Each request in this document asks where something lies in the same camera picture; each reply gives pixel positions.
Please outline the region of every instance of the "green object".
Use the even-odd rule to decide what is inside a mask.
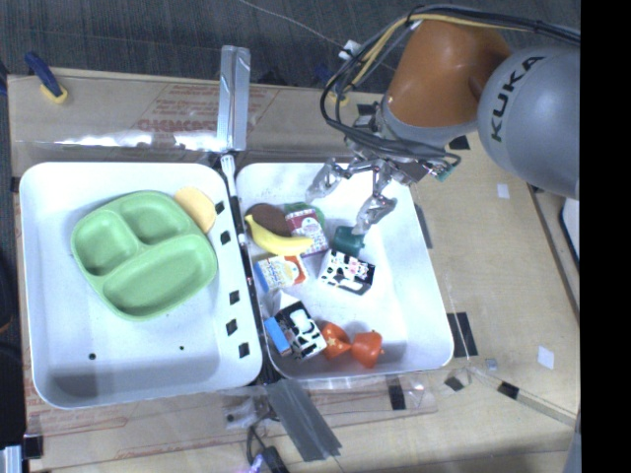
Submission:
[[[364,246],[364,236],[353,235],[352,232],[353,229],[350,226],[338,226],[331,246],[344,254],[359,257],[359,251]]]
[[[283,208],[285,209],[285,212],[287,214],[291,214],[292,212],[299,212],[301,210],[314,209],[315,216],[317,217],[317,221],[319,222],[319,225],[322,226],[322,229],[324,229],[324,221],[325,221],[324,214],[318,207],[309,205],[308,203],[305,203],[304,201],[299,201],[296,203],[286,203],[283,206]]]
[[[210,240],[159,191],[127,194],[94,210],[75,226],[71,248],[103,301],[128,319],[171,310],[217,273]]]

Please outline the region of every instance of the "white wire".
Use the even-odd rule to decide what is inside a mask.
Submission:
[[[259,7],[251,2],[248,2],[247,0],[237,0],[238,2],[241,2],[244,5],[247,5],[248,7],[251,7],[252,9],[256,9],[257,11],[263,12],[265,14],[269,14],[270,16],[274,16],[275,18],[279,18],[281,20],[285,20],[293,25],[296,25],[297,27],[300,27],[304,30],[307,30],[308,32],[315,34],[317,36],[319,36],[320,38],[326,40],[327,42],[332,43],[333,45],[337,45],[338,47],[343,47],[343,45],[341,43],[336,42],[335,40],[333,40],[332,38],[329,38],[326,35],[321,34],[320,32],[318,32],[317,30],[314,30],[313,28],[308,27],[307,25],[304,25],[302,23],[300,23],[299,21],[293,20],[292,18],[289,18],[287,16],[284,16],[282,14],[278,14],[275,13],[273,11],[269,11],[267,9],[264,9],[262,7]]]

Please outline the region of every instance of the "dark fabric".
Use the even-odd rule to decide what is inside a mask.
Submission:
[[[251,78],[322,87],[347,39],[362,42],[414,5],[454,3],[489,12],[579,28],[581,0],[0,0],[0,59],[28,73],[25,52],[49,65],[197,79],[217,79],[222,45],[251,52]],[[535,34],[506,33],[513,48],[546,43]],[[386,64],[395,66],[403,44]],[[363,90],[382,92],[391,69],[380,67]],[[0,103],[0,257],[15,295],[9,121]],[[0,341],[17,346],[19,317]],[[0,354],[0,401],[22,400],[15,371]],[[20,403],[0,404],[0,446],[14,437]]]

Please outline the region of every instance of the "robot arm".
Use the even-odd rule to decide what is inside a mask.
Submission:
[[[513,53],[499,29],[537,32],[565,44]],[[405,38],[372,120],[364,128],[344,124],[341,100]],[[308,201],[329,194],[343,178],[371,171],[373,192],[353,230],[364,234],[394,209],[395,201],[382,193],[391,180],[407,185],[428,174],[445,180],[460,161],[446,146],[475,130],[501,168],[578,198],[580,42],[578,32],[541,22],[449,5],[413,9],[355,51],[322,93],[325,121],[344,133],[355,158],[346,169],[329,160],[308,189]]]

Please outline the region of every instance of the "yellow banana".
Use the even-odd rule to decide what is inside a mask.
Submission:
[[[252,214],[248,214],[244,219],[249,224],[254,243],[272,254],[295,256],[305,252],[314,243],[309,236],[277,235],[255,221]]]

